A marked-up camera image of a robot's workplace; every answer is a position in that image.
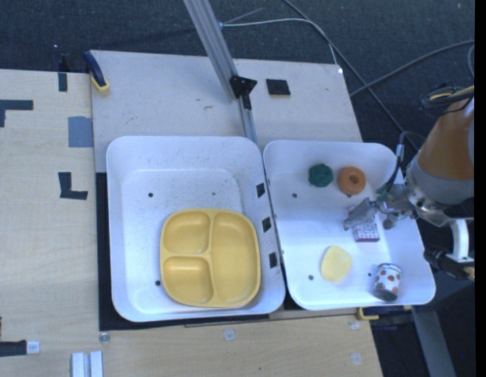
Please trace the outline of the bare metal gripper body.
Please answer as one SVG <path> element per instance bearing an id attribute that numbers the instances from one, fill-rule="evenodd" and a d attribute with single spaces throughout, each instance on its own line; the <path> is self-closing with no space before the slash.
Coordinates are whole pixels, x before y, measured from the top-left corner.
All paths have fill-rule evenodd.
<path id="1" fill-rule="evenodd" d="M 445 214 L 444 205 L 407 183 L 393 184 L 391 187 L 383 185 L 377 190 L 377 203 L 382 214 L 400 214 L 400 221 L 406 218 L 422 219 L 436 227 L 451 224 L 451 217 Z"/>

